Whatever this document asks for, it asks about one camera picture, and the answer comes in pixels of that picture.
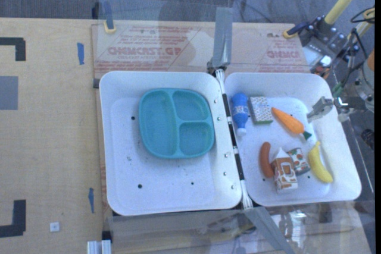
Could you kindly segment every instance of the blue bottle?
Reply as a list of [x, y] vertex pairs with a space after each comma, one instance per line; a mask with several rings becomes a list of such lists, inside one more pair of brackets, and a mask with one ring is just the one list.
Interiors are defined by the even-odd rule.
[[232, 117], [238, 128], [237, 136], [243, 137], [246, 135], [245, 125], [249, 118], [248, 97], [244, 93], [237, 93], [233, 96], [232, 102]]

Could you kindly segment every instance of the brown sausage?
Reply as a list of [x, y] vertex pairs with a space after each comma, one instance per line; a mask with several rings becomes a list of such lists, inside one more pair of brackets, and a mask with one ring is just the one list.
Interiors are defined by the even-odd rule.
[[260, 150], [260, 165], [261, 165], [262, 172], [266, 178], [274, 177], [274, 171], [271, 168], [270, 161], [268, 160], [270, 148], [271, 148], [270, 143], [264, 142]]

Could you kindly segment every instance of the bottle label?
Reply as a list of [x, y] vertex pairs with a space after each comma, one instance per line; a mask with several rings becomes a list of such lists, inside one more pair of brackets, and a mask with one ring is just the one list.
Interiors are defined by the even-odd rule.
[[249, 108], [247, 106], [235, 106], [233, 107], [232, 110], [232, 115], [236, 114], [248, 114], [249, 113]]

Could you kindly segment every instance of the orange object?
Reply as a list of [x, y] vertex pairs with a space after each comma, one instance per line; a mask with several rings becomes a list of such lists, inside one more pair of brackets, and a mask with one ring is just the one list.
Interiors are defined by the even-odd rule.
[[282, 110], [272, 107], [271, 110], [275, 117], [279, 119], [280, 122], [292, 133], [303, 134], [304, 138], [307, 140], [312, 134], [304, 131], [303, 123], [298, 119], [294, 118], [292, 115], [285, 113]]
[[274, 170], [272, 169], [270, 165], [270, 161], [268, 160], [270, 148], [271, 148], [270, 143], [264, 142], [260, 150], [260, 165], [261, 165], [262, 172], [266, 178], [274, 177]]

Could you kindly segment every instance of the white tray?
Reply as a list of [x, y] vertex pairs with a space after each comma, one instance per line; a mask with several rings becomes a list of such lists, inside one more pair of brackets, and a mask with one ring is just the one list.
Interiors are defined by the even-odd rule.
[[[280, 206], [354, 200], [360, 195], [360, 178], [336, 108], [310, 124], [307, 122], [307, 113], [322, 96], [332, 98], [323, 78], [302, 73], [233, 73], [226, 78], [225, 90], [228, 98], [238, 92], [247, 96], [266, 96], [270, 106], [293, 114], [312, 134], [305, 140], [302, 135], [287, 132], [276, 119], [270, 125], [261, 126], [248, 120], [247, 135], [238, 137], [237, 143], [248, 193], [255, 202], [263, 206]], [[333, 183], [320, 182], [310, 171], [298, 176], [296, 190], [278, 194], [273, 179], [265, 178], [258, 165], [263, 142], [271, 144], [270, 158], [280, 146], [285, 151], [300, 147], [307, 158], [316, 140], [321, 142], [322, 161], [332, 173]]]
[[[213, 117], [215, 142], [205, 155], [161, 159], [139, 134], [140, 97], [155, 88], [203, 95]], [[113, 71], [99, 84], [105, 142], [107, 199], [120, 215], [229, 209], [242, 196], [218, 81], [207, 73]]]

